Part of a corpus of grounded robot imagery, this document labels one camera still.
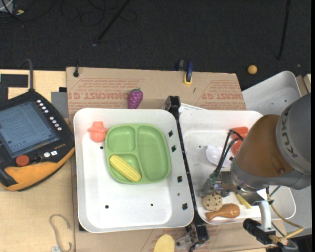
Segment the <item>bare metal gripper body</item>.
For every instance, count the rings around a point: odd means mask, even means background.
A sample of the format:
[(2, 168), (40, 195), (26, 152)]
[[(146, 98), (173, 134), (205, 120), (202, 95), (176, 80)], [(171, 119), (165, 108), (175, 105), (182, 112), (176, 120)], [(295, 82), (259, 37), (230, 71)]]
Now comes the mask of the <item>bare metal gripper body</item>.
[(214, 173), (213, 179), (214, 192), (237, 192), (242, 189), (243, 183), (234, 172), (223, 171), (219, 173)]

